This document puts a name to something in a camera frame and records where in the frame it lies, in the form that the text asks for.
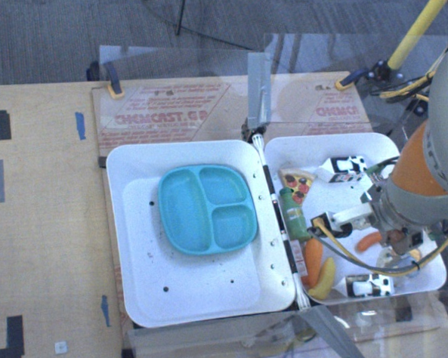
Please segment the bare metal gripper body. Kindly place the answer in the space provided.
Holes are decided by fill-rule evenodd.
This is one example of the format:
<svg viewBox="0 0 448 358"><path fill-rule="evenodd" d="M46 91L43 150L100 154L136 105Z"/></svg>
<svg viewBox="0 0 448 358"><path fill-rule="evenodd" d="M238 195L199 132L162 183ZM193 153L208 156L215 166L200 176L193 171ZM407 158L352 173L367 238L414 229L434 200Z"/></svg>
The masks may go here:
<svg viewBox="0 0 448 358"><path fill-rule="evenodd" d="M382 235L382 244L405 255L424 242L425 226L409 216L409 202L395 196L396 187L389 182L373 184L361 197L371 208L368 222Z"/></svg>

